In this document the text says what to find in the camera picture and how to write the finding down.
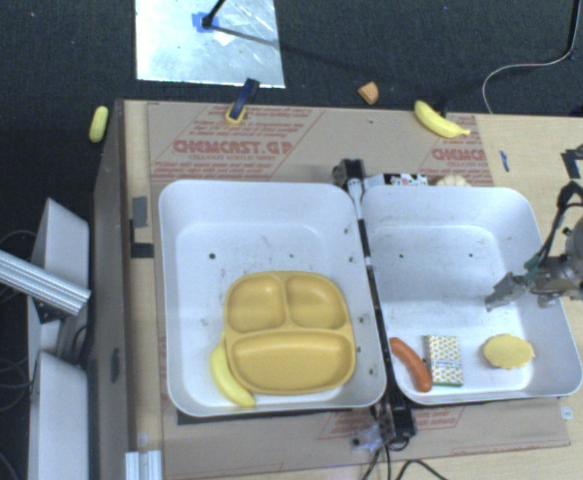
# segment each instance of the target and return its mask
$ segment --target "orange sausage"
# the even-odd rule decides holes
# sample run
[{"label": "orange sausage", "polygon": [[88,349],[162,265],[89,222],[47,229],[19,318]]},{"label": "orange sausage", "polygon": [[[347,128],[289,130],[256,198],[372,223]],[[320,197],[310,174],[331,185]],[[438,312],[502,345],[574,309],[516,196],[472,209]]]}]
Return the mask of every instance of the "orange sausage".
[{"label": "orange sausage", "polygon": [[404,363],[409,370],[418,391],[427,393],[433,387],[433,380],[429,369],[413,349],[399,338],[389,339],[391,352]]}]

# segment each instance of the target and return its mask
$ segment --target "toy banana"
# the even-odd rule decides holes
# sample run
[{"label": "toy banana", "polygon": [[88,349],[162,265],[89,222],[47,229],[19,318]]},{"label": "toy banana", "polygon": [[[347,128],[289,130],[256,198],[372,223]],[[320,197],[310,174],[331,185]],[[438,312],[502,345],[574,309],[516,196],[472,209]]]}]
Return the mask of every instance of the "toy banana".
[{"label": "toy banana", "polygon": [[221,339],[211,352],[209,365],[213,380],[224,396],[243,407],[251,407],[255,404],[253,395],[236,380],[229,368],[224,339]]},{"label": "toy banana", "polygon": [[471,133],[470,130],[442,117],[424,101],[417,100],[413,110],[415,116],[425,127],[445,139],[452,139],[458,135],[469,135]]}]

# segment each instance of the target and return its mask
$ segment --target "yellow plate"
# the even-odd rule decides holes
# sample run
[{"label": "yellow plate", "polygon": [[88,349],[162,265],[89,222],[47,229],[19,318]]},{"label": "yellow plate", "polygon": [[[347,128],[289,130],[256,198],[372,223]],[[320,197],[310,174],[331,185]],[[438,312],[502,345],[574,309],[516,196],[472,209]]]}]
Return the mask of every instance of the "yellow plate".
[{"label": "yellow plate", "polygon": [[227,356],[250,391],[299,395],[344,384],[355,370],[346,301],[328,278],[308,272],[250,274],[224,303]]}]

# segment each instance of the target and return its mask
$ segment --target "yellow oval object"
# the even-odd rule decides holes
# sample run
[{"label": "yellow oval object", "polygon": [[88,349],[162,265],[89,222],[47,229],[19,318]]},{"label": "yellow oval object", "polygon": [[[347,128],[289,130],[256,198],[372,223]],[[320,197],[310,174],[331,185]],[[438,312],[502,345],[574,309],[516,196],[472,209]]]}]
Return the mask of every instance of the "yellow oval object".
[{"label": "yellow oval object", "polygon": [[482,353],[493,366],[506,370],[522,368],[535,357],[531,343],[511,334],[489,338],[482,347]]},{"label": "yellow oval object", "polygon": [[91,119],[91,127],[89,128],[89,140],[91,142],[97,143],[104,138],[108,119],[109,109],[107,107],[101,106],[95,109],[93,119]]},{"label": "yellow oval object", "polygon": [[253,393],[300,395],[344,384],[355,369],[353,328],[330,279],[271,271],[241,277],[224,304],[227,357]]}]

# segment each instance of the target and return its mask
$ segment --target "blue clamp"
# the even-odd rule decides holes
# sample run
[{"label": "blue clamp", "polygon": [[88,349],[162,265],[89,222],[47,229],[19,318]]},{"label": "blue clamp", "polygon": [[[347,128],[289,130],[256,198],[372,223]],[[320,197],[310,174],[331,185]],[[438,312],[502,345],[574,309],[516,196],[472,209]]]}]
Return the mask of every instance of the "blue clamp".
[{"label": "blue clamp", "polygon": [[227,110],[227,113],[224,115],[224,118],[228,123],[240,124],[242,122],[247,111],[246,105],[255,98],[259,87],[260,82],[253,80],[252,78],[247,78],[247,81],[244,82],[235,102],[231,104],[229,110]]}]

